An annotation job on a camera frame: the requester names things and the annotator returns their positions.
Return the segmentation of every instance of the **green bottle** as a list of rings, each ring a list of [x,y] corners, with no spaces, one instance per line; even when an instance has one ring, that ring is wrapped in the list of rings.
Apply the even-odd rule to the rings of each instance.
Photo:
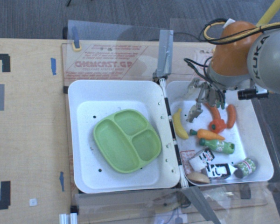
[[[207,146],[212,151],[224,153],[224,154],[233,154],[234,153],[234,144],[230,142],[225,142],[222,140],[206,140],[200,139],[199,144],[201,146]]]

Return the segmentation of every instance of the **green plate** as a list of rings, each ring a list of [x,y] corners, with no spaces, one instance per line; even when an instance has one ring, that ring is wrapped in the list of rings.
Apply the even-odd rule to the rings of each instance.
[[[161,140],[138,111],[125,109],[99,121],[94,140],[107,162],[118,172],[131,173],[154,160],[161,152]]]

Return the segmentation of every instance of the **wooden table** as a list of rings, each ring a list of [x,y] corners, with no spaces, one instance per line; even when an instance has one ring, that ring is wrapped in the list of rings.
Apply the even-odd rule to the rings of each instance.
[[[0,54],[10,56],[10,72],[2,72],[0,60],[4,98],[0,110],[0,223],[53,224],[59,222],[59,214],[70,213],[73,188],[63,92],[65,42],[0,39]],[[266,205],[218,210],[216,214],[226,223],[243,223],[244,218],[247,223],[279,224],[267,189],[265,196]],[[189,223],[201,222],[190,218],[199,213],[189,211],[187,215]]]

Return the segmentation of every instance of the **yellow pole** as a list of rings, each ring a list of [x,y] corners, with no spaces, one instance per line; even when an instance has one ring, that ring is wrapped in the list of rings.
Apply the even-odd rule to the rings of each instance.
[[[275,16],[275,14],[280,9],[280,0],[275,0],[272,5],[268,8],[266,13],[262,16],[256,26],[261,26],[263,24],[268,24],[269,21]]]

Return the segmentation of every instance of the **toy banana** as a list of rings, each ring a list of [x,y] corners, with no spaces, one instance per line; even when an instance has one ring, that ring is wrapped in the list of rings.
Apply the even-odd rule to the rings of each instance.
[[[182,109],[179,108],[178,111],[174,113],[174,115],[172,116],[173,126],[174,126],[175,133],[178,135],[178,137],[186,140],[189,138],[189,136],[181,124],[181,111]]]

